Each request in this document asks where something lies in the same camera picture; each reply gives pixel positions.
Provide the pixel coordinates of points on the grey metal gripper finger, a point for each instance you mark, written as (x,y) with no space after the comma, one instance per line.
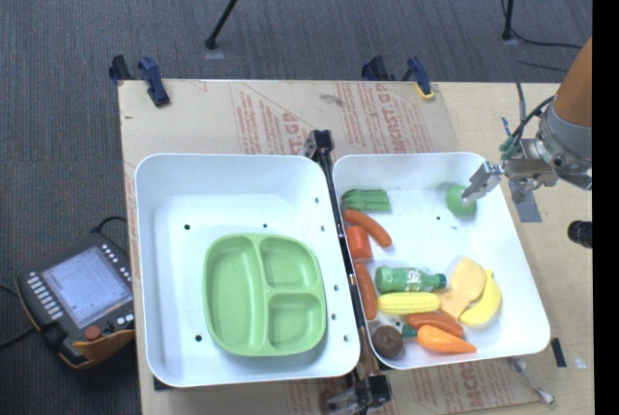
(520,190)
(481,183)

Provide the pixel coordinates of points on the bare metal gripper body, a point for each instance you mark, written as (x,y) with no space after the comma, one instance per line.
(532,165)

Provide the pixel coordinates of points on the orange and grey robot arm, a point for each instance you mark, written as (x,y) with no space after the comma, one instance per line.
(575,89)

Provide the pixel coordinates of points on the green ball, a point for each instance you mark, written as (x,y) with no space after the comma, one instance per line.
(454,199)

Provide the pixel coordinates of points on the white plastic tray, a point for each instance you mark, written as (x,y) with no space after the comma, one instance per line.
(421,239)
(232,181)

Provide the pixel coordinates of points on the large pale yellow piece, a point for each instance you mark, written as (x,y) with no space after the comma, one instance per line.
(468,278)

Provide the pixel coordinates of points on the green vegetable bundle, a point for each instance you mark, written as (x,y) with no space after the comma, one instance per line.
(366,200)

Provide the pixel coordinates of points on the yellow banana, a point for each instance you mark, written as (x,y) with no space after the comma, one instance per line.
(487,304)

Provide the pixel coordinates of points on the orange sausage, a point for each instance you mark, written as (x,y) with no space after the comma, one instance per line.
(435,321)
(370,224)
(366,289)

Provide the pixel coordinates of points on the green bottle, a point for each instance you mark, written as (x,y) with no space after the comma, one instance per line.
(401,279)

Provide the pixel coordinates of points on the orange block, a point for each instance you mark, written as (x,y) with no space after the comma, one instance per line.
(359,245)

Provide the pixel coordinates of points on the yellow corn cob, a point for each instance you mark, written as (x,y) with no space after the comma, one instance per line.
(408,303)

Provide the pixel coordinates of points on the thin black and white rod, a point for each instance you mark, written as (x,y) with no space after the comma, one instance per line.
(338,215)

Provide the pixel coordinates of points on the orange carrot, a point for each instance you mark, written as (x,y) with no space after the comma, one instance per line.
(440,340)

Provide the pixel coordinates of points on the brown cardboard board, red print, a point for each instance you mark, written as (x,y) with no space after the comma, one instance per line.
(271,118)

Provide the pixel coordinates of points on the green divided plate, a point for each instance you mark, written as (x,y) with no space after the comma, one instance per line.
(232,292)

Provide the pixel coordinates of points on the black cylinder on white bracket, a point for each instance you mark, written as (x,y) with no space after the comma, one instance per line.
(581,233)

